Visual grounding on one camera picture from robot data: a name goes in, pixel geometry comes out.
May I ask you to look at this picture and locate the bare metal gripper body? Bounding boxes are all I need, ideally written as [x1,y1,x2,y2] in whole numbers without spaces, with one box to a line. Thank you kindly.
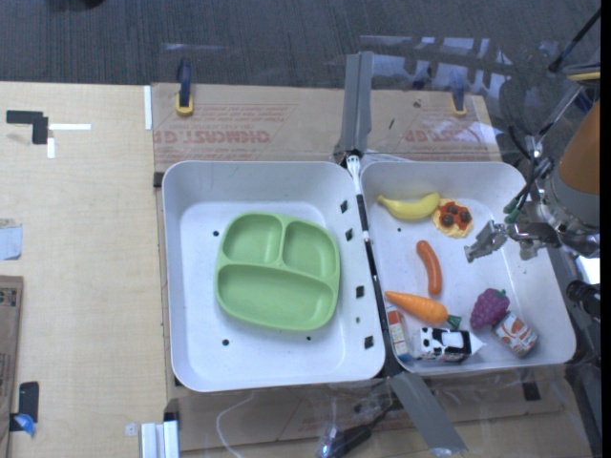
[507,206,601,261]

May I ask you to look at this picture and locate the yellow pizza slice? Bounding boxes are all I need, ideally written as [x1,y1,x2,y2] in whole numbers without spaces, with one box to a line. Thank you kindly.
[432,198,475,240]

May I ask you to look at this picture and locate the white plastic tray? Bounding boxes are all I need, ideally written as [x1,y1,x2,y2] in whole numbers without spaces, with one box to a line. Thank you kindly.
[160,159,387,394]
[358,160,579,378]

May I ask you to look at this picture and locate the orange sausage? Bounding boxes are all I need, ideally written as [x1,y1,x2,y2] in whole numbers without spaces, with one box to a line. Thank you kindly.
[415,239,444,298]

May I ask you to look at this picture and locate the purple grapes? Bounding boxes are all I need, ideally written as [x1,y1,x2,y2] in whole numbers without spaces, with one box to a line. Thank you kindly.
[469,287,512,331]

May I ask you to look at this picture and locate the yellow banana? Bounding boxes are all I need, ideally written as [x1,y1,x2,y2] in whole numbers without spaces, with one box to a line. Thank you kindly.
[375,191,442,222]

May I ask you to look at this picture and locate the orange carrot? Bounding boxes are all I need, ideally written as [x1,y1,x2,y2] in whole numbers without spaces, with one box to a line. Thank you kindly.
[384,290,463,331]

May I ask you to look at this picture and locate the orange and white can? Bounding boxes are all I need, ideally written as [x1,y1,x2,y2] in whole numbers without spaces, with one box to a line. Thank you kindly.
[492,310,539,359]

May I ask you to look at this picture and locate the black and white milk carton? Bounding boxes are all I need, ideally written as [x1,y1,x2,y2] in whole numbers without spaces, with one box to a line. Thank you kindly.
[411,326,488,364]

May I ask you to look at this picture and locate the orange and white carton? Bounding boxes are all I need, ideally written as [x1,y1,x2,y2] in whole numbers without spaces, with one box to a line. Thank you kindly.
[384,302,414,360]

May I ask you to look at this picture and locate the green divided plate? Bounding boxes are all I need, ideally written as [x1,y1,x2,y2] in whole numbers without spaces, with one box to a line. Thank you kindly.
[213,211,342,333]

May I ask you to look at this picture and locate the brown cardboard board red print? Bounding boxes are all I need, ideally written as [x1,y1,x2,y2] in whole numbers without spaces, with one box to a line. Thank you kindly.
[150,82,565,452]

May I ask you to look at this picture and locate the black cylinder on white bracket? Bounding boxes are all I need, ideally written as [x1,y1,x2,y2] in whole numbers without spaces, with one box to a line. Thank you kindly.
[566,254,601,323]

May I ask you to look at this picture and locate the black block with thin wires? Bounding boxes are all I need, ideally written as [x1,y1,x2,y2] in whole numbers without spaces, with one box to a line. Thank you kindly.
[318,407,396,457]

